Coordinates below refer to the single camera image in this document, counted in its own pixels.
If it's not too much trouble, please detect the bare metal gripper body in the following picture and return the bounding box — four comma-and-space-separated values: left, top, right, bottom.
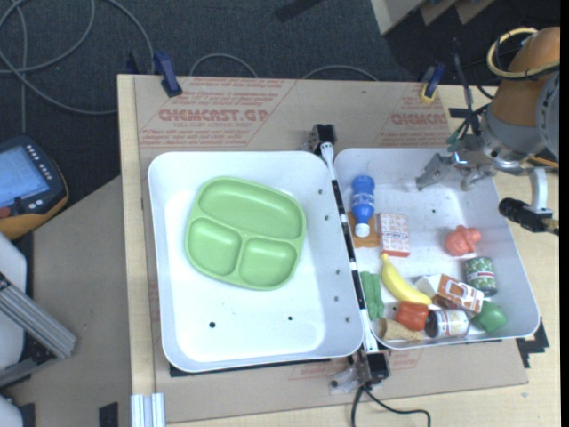
447, 143, 535, 175

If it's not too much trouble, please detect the white plastic tray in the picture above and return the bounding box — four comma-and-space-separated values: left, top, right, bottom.
147, 150, 366, 374
332, 147, 541, 351

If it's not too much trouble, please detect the orange lumpy toy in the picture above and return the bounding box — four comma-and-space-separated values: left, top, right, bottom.
445, 224, 483, 258

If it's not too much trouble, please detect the orange white flat carton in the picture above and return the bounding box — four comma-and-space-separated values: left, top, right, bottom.
376, 212, 413, 259

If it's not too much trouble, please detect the blue bottle white cap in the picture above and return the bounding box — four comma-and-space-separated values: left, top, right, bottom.
350, 174, 377, 238

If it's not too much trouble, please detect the green can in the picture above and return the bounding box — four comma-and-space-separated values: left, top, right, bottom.
463, 255, 499, 297

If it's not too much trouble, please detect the thin black and white rod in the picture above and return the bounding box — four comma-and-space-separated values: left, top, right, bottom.
319, 141, 380, 353

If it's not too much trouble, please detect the orange white gabled carton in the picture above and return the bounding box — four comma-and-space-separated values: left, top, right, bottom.
414, 272, 486, 315

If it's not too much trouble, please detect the yellow banana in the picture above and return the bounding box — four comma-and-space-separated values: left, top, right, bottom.
380, 252, 433, 307

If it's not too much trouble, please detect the green bean pods toy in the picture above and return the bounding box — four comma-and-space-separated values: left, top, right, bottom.
359, 270, 386, 321

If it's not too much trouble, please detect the green bell pepper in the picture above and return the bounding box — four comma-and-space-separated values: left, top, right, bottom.
470, 301, 509, 334

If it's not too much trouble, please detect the orange bell pepper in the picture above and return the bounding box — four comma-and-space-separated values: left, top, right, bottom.
394, 301, 430, 332

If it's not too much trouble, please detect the tan waffle cone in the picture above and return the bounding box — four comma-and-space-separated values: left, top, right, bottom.
378, 318, 426, 342

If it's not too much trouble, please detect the brown cardboard board red print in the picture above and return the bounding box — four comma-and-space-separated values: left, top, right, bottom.
132, 76, 531, 424

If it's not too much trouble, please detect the green divided plate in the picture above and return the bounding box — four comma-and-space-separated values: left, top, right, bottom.
183, 175, 308, 293

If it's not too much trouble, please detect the black cylinder on white bracket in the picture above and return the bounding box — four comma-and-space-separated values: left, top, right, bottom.
498, 166, 555, 235

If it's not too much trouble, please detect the black block with thin wires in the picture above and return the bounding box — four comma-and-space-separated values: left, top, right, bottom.
354, 351, 392, 385
309, 123, 337, 151

